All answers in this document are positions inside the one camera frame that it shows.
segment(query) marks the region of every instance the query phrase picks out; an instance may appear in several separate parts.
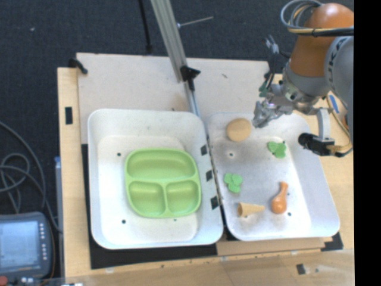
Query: black carpet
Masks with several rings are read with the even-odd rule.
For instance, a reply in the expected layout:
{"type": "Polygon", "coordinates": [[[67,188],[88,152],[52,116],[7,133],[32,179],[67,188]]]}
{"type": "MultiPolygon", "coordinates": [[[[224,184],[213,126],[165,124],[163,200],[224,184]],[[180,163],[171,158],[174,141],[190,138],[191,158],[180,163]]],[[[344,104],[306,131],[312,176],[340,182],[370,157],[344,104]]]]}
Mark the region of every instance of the black carpet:
{"type": "MultiPolygon", "coordinates": [[[[261,40],[268,34],[281,49],[292,50],[295,37],[279,20],[289,1],[171,0],[179,23],[214,17],[180,29],[187,57],[240,60],[267,60],[270,54],[261,40]]],[[[341,3],[354,11],[354,0],[319,1],[341,3]]],[[[143,4],[153,55],[166,55],[150,1],[143,4]]],[[[0,121],[16,130],[41,162],[55,214],[57,67],[67,67],[77,52],[145,54],[145,49],[138,0],[0,0],[0,121]]],[[[27,154],[0,127],[0,160],[13,152],[27,154]]],[[[31,169],[40,181],[34,162],[31,169]]],[[[40,210],[41,194],[30,181],[19,191],[21,212],[40,210]]],[[[1,193],[0,214],[10,213],[14,208],[9,196],[1,193]]]]}

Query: black cable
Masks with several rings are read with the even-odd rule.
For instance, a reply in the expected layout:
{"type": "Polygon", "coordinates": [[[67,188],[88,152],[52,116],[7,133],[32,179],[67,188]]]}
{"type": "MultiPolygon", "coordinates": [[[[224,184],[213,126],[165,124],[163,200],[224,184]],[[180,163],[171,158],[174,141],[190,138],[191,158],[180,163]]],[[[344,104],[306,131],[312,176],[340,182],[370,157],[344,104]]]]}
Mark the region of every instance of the black cable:
{"type": "Polygon", "coordinates": [[[268,66],[270,69],[266,73],[266,81],[264,82],[266,84],[266,89],[269,89],[274,80],[276,67],[279,62],[279,56],[289,58],[290,54],[283,52],[279,49],[279,46],[275,42],[272,35],[269,35],[268,38],[263,39],[263,42],[271,51],[271,57],[270,57],[270,60],[268,61],[268,66]]]}
{"type": "Polygon", "coordinates": [[[353,147],[351,147],[349,150],[347,150],[347,151],[344,152],[344,153],[339,153],[339,152],[337,152],[337,153],[335,153],[335,156],[336,156],[337,158],[342,158],[342,157],[345,157],[347,154],[349,154],[351,151],[353,151],[353,147]]]}
{"type": "Polygon", "coordinates": [[[140,14],[142,16],[142,21],[144,26],[145,39],[147,41],[146,51],[147,51],[147,54],[152,54],[152,44],[151,44],[151,38],[149,37],[149,30],[148,30],[148,24],[147,24],[147,18],[145,15],[143,0],[138,0],[138,3],[139,3],[140,14]]]}
{"type": "Polygon", "coordinates": [[[285,58],[290,58],[291,57],[291,53],[290,52],[284,52],[282,50],[279,51],[279,54],[285,58]]]}
{"type": "Polygon", "coordinates": [[[288,2],[280,12],[280,20],[287,29],[300,36],[313,37],[338,37],[338,36],[354,36],[354,26],[337,27],[337,28],[316,28],[312,29],[304,27],[301,23],[306,13],[311,14],[312,10],[322,6],[323,3],[317,0],[292,0],[288,2]],[[285,19],[285,13],[293,7],[289,20],[285,19]]]}
{"type": "MultiPolygon", "coordinates": [[[[6,124],[2,123],[0,121],[0,128],[3,128],[5,129],[6,131],[8,131],[9,133],[11,133],[14,137],[16,137],[16,139],[21,142],[21,144],[23,144],[23,146],[28,150],[29,154],[33,157],[33,160],[35,161],[37,167],[38,167],[38,170],[39,170],[39,175],[40,175],[40,178],[41,178],[41,181],[42,183],[40,184],[30,173],[29,173],[29,170],[30,170],[30,163],[29,163],[29,160],[27,159],[26,156],[22,155],[22,154],[19,154],[19,153],[12,153],[10,155],[7,155],[0,163],[0,176],[1,176],[1,180],[2,180],[2,183],[4,185],[4,188],[0,188],[0,194],[3,193],[3,192],[10,192],[12,189],[16,189],[17,191],[17,188],[24,183],[24,180],[26,179],[29,179],[31,180],[31,182],[36,186],[36,188],[38,189],[38,191],[41,193],[42,195],[42,202],[41,202],[41,209],[44,209],[46,207],[47,211],[48,211],[48,214],[49,214],[49,217],[51,219],[51,222],[52,224],[54,225],[55,229],[59,232],[59,233],[62,233],[62,230],[59,229],[55,219],[54,219],[54,215],[53,215],[53,212],[52,212],[52,209],[49,205],[49,203],[47,202],[46,200],[46,181],[45,181],[45,175],[44,175],[44,172],[43,172],[43,169],[42,169],[42,166],[35,154],[35,152],[30,148],[30,146],[28,145],[28,143],[17,133],[15,132],[13,129],[11,129],[9,126],[7,126],[6,124]],[[25,164],[26,164],[26,169],[21,169],[19,167],[15,167],[15,166],[11,166],[11,165],[7,165],[7,162],[9,160],[11,160],[12,158],[15,158],[15,157],[18,157],[18,158],[21,158],[25,164]],[[13,171],[13,172],[17,172],[17,173],[21,173],[23,175],[23,177],[16,181],[13,177],[11,177],[9,174],[5,173],[6,170],[9,170],[9,171],[13,171]]],[[[15,208],[15,210],[18,211],[20,210],[20,203],[21,203],[21,196],[19,196],[19,201],[18,201],[18,205],[16,204],[13,196],[10,197],[11,198],[11,202],[15,208]]]]}

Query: white tray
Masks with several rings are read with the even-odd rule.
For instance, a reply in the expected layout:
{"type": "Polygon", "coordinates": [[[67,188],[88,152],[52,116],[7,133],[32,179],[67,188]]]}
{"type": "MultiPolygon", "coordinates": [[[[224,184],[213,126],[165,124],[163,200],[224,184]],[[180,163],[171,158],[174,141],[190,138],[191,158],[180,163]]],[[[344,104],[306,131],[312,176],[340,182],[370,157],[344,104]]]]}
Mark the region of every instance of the white tray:
{"type": "Polygon", "coordinates": [[[298,144],[309,132],[302,117],[283,116],[262,129],[252,128],[248,139],[230,141],[227,124],[238,117],[251,121],[252,114],[218,113],[207,125],[211,156],[229,231],[239,240],[329,237],[339,229],[339,217],[324,177],[319,157],[298,144]],[[286,144],[286,157],[275,158],[267,149],[269,141],[286,144]],[[243,177],[241,192],[231,193],[223,182],[225,173],[243,177]],[[280,181],[289,184],[287,211],[271,212],[271,199],[279,192],[280,181]],[[263,212],[239,217],[238,202],[265,205],[263,212]]]}
{"type": "Polygon", "coordinates": [[[223,232],[204,124],[188,112],[102,109],[88,120],[90,215],[95,241],[107,249],[212,244],[223,232]],[[145,147],[187,151],[196,161],[202,188],[199,209],[188,216],[146,218],[129,206],[123,166],[127,155],[145,147]]]}

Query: green divided plate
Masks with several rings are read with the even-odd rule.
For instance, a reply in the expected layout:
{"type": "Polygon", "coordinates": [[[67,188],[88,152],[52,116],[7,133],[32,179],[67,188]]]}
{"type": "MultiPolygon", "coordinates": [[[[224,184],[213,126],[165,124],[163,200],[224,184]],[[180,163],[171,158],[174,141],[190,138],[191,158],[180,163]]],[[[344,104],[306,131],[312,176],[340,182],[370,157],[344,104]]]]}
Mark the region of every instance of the green divided plate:
{"type": "Polygon", "coordinates": [[[201,203],[198,169],[185,151],[175,148],[132,151],[124,165],[124,177],[129,203],[141,216],[186,216],[201,203]]]}

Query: screen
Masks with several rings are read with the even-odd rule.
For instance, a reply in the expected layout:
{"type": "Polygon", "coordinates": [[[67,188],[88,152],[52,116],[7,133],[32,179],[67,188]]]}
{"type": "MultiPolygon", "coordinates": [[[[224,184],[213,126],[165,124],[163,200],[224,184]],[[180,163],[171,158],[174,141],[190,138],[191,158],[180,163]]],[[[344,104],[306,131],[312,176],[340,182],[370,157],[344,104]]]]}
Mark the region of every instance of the screen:
{"type": "Polygon", "coordinates": [[[0,272],[40,269],[37,221],[0,224],[0,272]]]}

